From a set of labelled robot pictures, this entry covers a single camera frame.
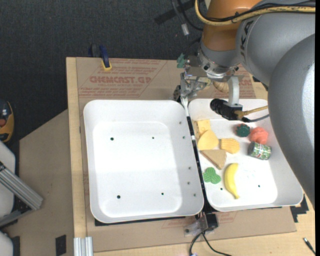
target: gray floor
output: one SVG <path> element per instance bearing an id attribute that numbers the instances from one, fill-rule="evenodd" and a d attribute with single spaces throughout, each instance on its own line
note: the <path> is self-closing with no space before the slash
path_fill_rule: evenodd
<path id="1" fill-rule="evenodd" d="M 112 58 L 176 60 L 187 47 L 178 18 L 155 21 L 169 11 L 170 0 L 0 0 L 0 98 L 13 105 L 17 136 L 67 108 L 66 57 L 86 57 L 92 43 Z M 203 26 L 194 8 L 186 14 Z M 201 36 L 189 30 L 190 41 Z"/>

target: toy banana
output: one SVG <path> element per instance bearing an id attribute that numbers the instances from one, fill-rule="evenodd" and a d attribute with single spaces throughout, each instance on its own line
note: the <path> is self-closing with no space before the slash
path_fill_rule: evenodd
<path id="1" fill-rule="evenodd" d="M 232 163 L 230 164 L 224 172 L 224 185 L 226 190 L 228 190 L 231 194 L 234 195 L 235 199 L 239 198 L 237 193 L 237 187 L 235 183 L 235 174 L 238 170 L 238 164 Z"/>

